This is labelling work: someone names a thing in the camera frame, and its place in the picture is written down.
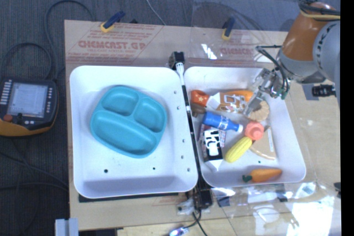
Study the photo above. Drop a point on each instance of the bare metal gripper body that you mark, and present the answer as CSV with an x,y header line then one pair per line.
x,y
269,83

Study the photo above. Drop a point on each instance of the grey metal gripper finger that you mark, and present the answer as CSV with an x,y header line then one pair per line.
x,y
257,99
249,108

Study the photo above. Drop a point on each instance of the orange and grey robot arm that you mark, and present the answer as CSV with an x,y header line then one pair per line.
x,y
307,36

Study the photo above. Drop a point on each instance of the orange and white carton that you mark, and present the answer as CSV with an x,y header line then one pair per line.
x,y
229,99

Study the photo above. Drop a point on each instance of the blue bottle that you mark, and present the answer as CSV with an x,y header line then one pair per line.
x,y
217,120

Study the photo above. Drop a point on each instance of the red and white packet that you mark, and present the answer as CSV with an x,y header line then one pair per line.
x,y
222,137

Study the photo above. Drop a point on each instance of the tan flat packet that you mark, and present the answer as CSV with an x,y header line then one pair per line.
x,y
266,143

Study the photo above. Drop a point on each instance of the yellow corn cob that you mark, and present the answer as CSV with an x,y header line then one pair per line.
x,y
238,149

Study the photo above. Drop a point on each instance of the brown round toy food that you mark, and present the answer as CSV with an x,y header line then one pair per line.
x,y
197,110

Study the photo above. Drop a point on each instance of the white plastic tray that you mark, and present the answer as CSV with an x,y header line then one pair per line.
x,y
285,146
124,177

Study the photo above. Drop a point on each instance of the black and white carton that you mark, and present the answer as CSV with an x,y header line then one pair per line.
x,y
212,146

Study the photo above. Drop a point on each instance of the thin black and white rod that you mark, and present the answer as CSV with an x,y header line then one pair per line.
x,y
184,91

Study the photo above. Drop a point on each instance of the orange carrot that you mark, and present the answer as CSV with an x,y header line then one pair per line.
x,y
264,175

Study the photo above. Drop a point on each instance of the blue divided plate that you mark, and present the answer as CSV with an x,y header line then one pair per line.
x,y
124,124

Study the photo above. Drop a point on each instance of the brown cardboard board red print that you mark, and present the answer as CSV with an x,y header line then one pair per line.
x,y
116,44

